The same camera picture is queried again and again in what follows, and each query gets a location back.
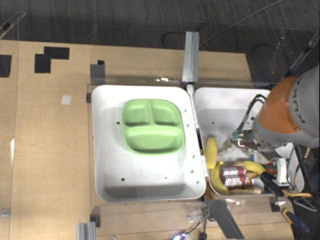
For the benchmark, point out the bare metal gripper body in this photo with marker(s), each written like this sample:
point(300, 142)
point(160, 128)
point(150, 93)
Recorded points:
point(250, 140)

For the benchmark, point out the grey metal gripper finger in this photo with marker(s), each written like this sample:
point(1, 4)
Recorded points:
point(231, 142)
point(226, 151)

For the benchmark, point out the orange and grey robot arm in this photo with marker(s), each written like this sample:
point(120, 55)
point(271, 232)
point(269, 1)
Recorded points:
point(277, 111)

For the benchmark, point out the yellow corn cob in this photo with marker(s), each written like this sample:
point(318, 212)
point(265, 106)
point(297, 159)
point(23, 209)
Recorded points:
point(211, 151)

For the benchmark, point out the white printed carton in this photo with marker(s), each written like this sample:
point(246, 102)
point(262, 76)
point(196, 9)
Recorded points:
point(258, 157)

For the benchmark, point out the dark red can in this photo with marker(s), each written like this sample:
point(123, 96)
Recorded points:
point(235, 181)
point(232, 170)

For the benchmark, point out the yellow banana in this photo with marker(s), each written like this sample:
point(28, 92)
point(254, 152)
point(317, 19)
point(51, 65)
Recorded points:
point(217, 180)
point(253, 166)

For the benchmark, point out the white plastic tray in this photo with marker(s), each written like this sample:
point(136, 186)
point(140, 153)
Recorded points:
point(150, 179)
point(222, 109)

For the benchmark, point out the green divided plate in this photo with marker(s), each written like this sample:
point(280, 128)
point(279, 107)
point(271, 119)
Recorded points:
point(153, 137)

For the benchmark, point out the black cylinder on white bracket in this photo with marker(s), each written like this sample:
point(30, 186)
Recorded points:
point(271, 182)

